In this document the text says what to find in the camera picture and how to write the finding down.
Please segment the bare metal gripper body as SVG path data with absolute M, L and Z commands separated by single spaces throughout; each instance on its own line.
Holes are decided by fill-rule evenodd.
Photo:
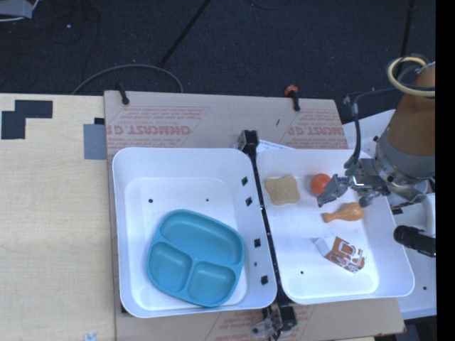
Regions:
M 378 191 L 379 196 L 393 194 L 403 200 L 423 200 L 427 194 L 419 191 L 416 185 L 426 180 L 410 176 L 385 159 L 361 158 L 354 170 L 351 187 L 357 193 L 371 189 Z

